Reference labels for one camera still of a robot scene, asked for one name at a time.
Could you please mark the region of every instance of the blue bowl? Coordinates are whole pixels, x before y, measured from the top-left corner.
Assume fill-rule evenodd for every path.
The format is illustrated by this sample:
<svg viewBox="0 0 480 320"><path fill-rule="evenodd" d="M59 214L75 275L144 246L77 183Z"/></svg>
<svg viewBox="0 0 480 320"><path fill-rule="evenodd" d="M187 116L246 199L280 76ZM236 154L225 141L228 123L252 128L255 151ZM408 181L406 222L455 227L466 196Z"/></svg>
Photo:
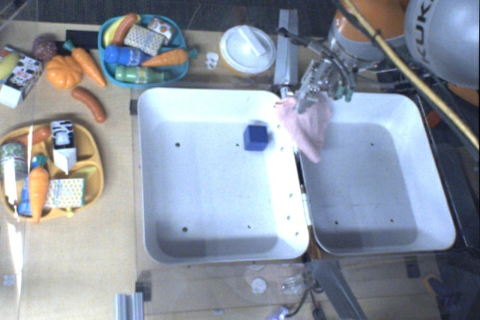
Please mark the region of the blue bowl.
<svg viewBox="0 0 480 320"><path fill-rule="evenodd" d="M184 48L187 49L187 44L185 42L185 38L183 37L182 31L177 26L177 24L165 17L165 16L158 16L158 15L140 15L141 19L139 21L139 25L146 27L150 20L153 17L158 17L165 22L169 23L173 27L176 28L176 33L172 41L170 42L169 46L162 47L159 53L169 51L174 48ZM135 83L126 83L126 82L119 82L115 79L115 68L117 64L110 64L105 62L105 47L104 47L104 32L107 28L109 28L117 19L121 18L122 16L116 16L112 19L108 19L101 27L100 31L98 32L98 51L100 53L100 64L103 68L103 72L105 73L107 79L112 82L113 84L119 85L120 87L125 88L154 88L154 87L161 87L162 85L169 85L174 82L179 81L182 77L184 77L188 72L188 65L190 61L187 60L184 64L176 65L172 67L162 67L163 71L168 71L169 79L165 82L155 82L155 83L147 83L147 84L135 84Z"/></svg>

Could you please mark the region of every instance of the yellow cable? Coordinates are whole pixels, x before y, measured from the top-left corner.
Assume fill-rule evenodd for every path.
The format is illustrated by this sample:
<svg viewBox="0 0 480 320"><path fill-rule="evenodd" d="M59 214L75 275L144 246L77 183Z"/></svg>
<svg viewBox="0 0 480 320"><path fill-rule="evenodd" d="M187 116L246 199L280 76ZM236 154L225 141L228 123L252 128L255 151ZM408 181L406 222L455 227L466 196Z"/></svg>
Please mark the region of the yellow cable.
<svg viewBox="0 0 480 320"><path fill-rule="evenodd" d="M438 109L441 111L448 120L450 120L454 126L456 126L460 132L466 137L466 139L472 143L477 152L479 151L479 140L471 129L458 117L458 115L452 111L452 109L437 95L435 94L417 75L408 67L402 59L398 57L395 51L389 46L389 44L383 39L383 37L375 30L374 27L362 16L360 11L352 3L351 0L343 0L346 8L349 12L357 18L360 24L365 28L370 37L372 37L383 50L383 52L393 61L397 68L403 75L418 89L420 92L428 98Z"/></svg>

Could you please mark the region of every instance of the hot dog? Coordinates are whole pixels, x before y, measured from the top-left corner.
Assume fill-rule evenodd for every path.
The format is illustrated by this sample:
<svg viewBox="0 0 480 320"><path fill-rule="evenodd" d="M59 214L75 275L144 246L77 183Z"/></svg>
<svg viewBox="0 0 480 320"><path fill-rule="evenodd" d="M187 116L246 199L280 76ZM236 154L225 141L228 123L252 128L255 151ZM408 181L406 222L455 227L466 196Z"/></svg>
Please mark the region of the hot dog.
<svg viewBox="0 0 480 320"><path fill-rule="evenodd" d="M105 114L104 108L93 94L82 87L75 87L71 94L72 97L81 101L90 109L97 123L103 123L105 121L107 115Z"/></svg>
<svg viewBox="0 0 480 320"><path fill-rule="evenodd" d="M118 26L117 30L115 31L115 35L113 36L112 44L116 46L121 46L123 41L125 40L125 36L127 36L128 30L137 22L137 14L130 12L125 15L124 19L121 21L120 25Z"/></svg>
<svg viewBox="0 0 480 320"><path fill-rule="evenodd" d="M50 131L50 129L48 127L38 128L38 130L36 130L35 132L33 132L31 134L31 143L32 143L31 145L41 143L45 139L48 139L51 134L52 134L52 132ZM9 142L22 143L25 147L28 147L29 146L29 144L28 144L29 143L29 133L25 133L25 134L20 135L20 136L15 136L14 138L9 139L8 141Z"/></svg>

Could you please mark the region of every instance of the green bottle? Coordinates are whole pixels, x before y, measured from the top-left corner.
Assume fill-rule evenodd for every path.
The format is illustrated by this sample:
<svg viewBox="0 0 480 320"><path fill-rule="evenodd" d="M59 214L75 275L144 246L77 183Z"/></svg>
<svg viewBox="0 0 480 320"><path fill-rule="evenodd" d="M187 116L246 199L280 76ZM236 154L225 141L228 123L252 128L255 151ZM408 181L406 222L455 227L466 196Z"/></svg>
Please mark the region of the green bottle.
<svg viewBox="0 0 480 320"><path fill-rule="evenodd" d="M159 72L147 67L117 65L115 69L115 79L119 82L147 84L165 82L168 79L168 74L165 71Z"/></svg>

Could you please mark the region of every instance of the blue block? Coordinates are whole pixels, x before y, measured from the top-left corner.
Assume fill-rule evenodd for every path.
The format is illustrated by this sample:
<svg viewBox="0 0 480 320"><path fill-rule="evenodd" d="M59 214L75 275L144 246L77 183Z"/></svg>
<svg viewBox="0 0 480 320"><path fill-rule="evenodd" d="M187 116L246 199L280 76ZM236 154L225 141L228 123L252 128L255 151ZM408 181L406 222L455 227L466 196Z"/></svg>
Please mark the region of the blue block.
<svg viewBox="0 0 480 320"><path fill-rule="evenodd" d="M263 151L269 143L267 127L249 125L243 132L243 143L246 151Z"/></svg>

